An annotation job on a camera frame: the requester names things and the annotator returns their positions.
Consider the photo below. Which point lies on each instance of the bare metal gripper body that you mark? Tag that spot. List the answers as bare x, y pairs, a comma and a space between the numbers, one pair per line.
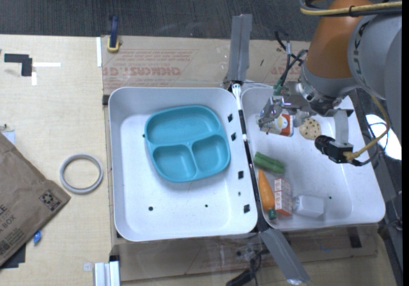
300, 99

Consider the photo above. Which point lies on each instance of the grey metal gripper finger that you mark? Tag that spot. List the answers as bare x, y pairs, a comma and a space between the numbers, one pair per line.
265, 117
274, 123

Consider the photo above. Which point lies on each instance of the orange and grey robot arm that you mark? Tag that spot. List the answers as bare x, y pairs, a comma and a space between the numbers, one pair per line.
332, 42

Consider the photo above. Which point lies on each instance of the orange and white carton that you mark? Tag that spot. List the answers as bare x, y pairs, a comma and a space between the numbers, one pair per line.
286, 125

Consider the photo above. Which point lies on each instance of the beige biscuit with dark chips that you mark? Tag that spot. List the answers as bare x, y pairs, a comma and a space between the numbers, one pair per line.
310, 129

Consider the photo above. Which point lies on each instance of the green pea pod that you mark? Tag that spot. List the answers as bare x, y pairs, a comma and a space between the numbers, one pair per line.
269, 162

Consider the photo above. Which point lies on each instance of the orange carrot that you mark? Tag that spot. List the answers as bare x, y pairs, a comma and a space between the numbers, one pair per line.
266, 192

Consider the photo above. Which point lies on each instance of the white plastic tray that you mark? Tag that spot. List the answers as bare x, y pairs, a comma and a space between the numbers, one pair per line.
179, 208
319, 176

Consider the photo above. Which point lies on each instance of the orange and white box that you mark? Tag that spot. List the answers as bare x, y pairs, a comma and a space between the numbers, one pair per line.
283, 197

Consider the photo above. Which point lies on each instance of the blue divided plate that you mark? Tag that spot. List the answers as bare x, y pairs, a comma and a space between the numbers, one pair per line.
179, 128

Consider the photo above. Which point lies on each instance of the white milk carton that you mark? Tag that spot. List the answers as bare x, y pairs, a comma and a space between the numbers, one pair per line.
309, 206

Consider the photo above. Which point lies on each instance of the brown cardboard board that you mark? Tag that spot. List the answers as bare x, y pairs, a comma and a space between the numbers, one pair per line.
153, 67

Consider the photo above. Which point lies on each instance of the brown paper bag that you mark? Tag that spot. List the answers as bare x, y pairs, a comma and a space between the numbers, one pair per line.
22, 189

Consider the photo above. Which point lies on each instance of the black cylinder on white bracket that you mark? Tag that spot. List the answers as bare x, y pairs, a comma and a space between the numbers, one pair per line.
332, 149

